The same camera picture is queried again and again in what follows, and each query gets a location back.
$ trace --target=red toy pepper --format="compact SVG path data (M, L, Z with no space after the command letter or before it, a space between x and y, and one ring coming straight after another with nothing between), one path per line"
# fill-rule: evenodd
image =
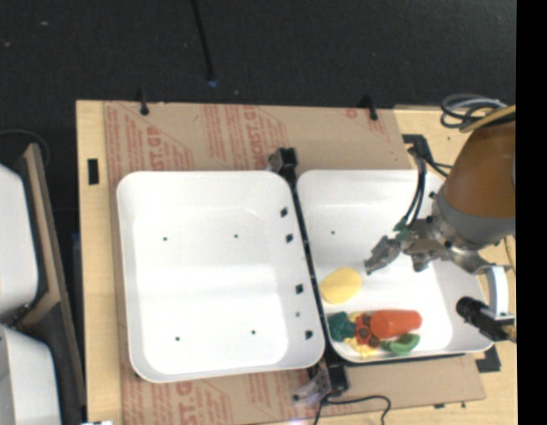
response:
M370 322L370 318L365 313L356 317L356 331L354 336L358 344L369 344L370 338L372 337L372 331L367 326Z
M415 310L379 310L372 314L370 329L380 339L392 338L419 328L422 322L421 315Z

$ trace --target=black clip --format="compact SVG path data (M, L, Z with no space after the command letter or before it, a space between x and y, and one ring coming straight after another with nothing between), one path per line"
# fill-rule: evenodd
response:
M268 159L270 168L294 187L297 181L297 153L295 148L278 148Z
M368 109L368 111L370 112L370 120L378 120L378 112L376 111L374 101L372 100L370 95L364 95L362 99L360 99L357 107L361 109Z
M148 108L148 100L146 99L146 94L143 91L143 88L140 87L135 95L135 101L140 101L140 113L145 116L150 113Z
M431 149L427 139L422 134L403 134L402 135L405 144L412 144L413 147L408 151L412 155L416 155L422 159L425 159L429 164L433 165L435 160L431 154Z

